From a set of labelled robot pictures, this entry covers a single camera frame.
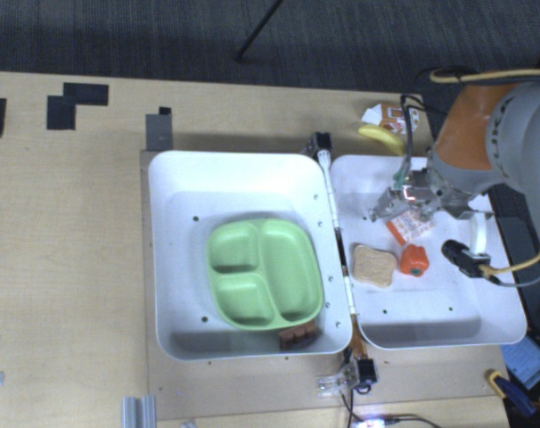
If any white and orange carton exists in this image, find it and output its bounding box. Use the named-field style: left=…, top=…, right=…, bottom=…
left=360, top=102, right=421, bottom=136

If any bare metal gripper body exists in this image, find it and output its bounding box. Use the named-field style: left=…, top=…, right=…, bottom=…
left=401, top=169, right=470, bottom=218

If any green divided plate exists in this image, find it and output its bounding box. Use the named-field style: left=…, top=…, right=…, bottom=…
left=205, top=218, right=325, bottom=332

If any brown biscuit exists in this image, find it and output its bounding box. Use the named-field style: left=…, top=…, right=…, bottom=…
left=277, top=320, right=319, bottom=352

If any orange and white packet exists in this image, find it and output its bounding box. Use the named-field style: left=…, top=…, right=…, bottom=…
left=385, top=209, right=436, bottom=247

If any black block with thin wires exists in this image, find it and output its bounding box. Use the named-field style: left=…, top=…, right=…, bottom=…
left=356, top=358, right=380, bottom=395
left=311, top=131, right=334, bottom=153

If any thin black and white rod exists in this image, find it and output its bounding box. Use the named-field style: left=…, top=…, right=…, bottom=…
left=317, top=148, right=365, bottom=361

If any yellow banana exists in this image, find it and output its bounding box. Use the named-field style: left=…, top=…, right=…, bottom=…
left=357, top=123, right=406, bottom=157

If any orange bell pepper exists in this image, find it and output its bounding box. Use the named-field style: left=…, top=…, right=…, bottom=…
left=399, top=243, right=430, bottom=278

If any black cylinder on white bracket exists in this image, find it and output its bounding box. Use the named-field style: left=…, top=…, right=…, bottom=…
left=440, top=210, right=495, bottom=280

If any tan bread slice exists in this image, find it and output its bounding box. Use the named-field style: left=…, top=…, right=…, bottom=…
left=350, top=243, right=398, bottom=290

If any white plastic tray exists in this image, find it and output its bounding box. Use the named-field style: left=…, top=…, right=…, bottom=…
left=330, top=152, right=529, bottom=351
left=147, top=149, right=354, bottom=363

